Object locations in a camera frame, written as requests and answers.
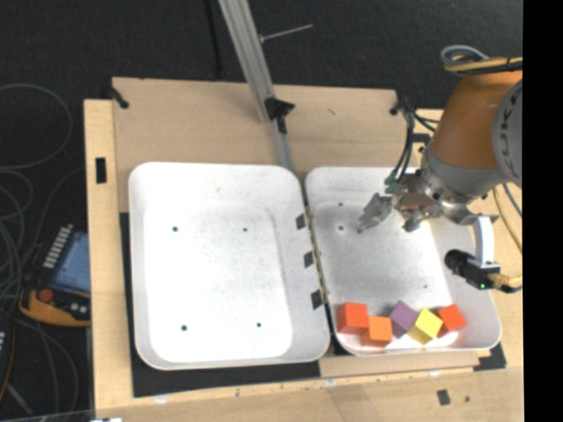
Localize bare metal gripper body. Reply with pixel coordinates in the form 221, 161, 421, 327
391, 174, 479, 227

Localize thin black and white rod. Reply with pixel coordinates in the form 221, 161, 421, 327
303, 186, 338, 353

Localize black cylinder on white bracket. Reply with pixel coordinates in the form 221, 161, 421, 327
443, 215, 502, 290

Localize yellow cube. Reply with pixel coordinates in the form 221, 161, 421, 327
406, 308, 444, 346

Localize purple cube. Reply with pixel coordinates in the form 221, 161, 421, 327
389, 300, 420, 339

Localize pale wood board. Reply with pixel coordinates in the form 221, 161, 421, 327
111, 76, 492, 378

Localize white plastic tray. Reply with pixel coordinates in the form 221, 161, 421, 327
127, 161, 332, 371
303, 166, 503, 358

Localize orange cube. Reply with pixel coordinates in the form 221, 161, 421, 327
361, 315, 393, 349

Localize red cube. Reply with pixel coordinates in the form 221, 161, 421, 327
336, 302, 369, 336
435, 303, 467, 338

